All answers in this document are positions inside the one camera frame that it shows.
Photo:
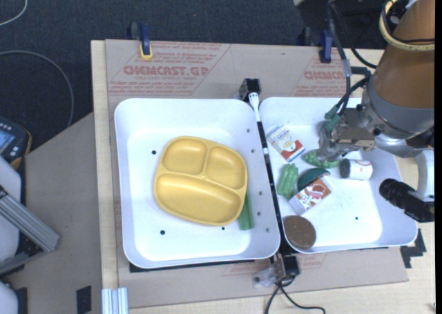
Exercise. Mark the white and brown carton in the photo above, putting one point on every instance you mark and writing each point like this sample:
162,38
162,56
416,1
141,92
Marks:
312,195

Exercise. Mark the light green asparagus bundle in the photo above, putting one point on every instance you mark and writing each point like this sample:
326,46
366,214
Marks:
287,181

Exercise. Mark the white can with red print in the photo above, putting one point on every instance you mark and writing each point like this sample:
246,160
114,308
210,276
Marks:
359,169

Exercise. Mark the white plastic tray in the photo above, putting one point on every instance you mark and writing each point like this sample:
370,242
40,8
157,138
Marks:
145,236
352,209

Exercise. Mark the thin black and white rod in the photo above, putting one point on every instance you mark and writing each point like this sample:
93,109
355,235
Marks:
265,148

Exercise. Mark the dark green half-round toy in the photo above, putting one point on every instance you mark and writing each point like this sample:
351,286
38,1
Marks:
309,176

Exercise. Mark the black cylinder on white bracket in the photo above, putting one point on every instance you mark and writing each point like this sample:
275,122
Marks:
402,197

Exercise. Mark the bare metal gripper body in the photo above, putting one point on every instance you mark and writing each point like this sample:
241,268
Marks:
352,129

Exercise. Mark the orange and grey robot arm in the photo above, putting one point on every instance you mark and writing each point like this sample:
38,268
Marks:
404,74

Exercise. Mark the white and orange carton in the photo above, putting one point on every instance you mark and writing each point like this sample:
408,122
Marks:
286,143

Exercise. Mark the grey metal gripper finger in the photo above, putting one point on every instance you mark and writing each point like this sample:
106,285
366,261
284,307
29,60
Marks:
324,145
337,152

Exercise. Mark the brown round biscuit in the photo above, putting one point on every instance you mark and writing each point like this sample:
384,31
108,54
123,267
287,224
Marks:
299,232

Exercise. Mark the brown cardboard board red print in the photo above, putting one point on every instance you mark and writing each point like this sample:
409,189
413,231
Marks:
207,71

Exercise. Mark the yellow divided plate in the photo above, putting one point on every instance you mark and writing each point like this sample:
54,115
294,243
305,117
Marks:
197,185

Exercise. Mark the green celery stick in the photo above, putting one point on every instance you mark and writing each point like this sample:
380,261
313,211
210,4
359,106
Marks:
246,217

